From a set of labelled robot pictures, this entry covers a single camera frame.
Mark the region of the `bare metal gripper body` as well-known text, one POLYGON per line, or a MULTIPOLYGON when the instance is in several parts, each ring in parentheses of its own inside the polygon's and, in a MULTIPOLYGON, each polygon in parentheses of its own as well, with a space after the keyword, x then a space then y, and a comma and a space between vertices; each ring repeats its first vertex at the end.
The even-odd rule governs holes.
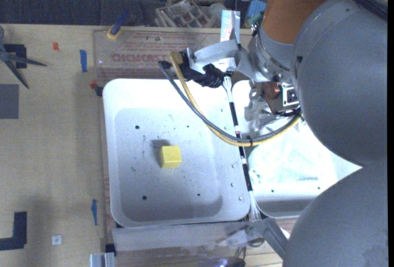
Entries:
POLYGON ((260 82, 262 93, 272 113, 289 113, 300 108, 287 65, 275 60, 261 43, 248 45, 251 77, 260 82))

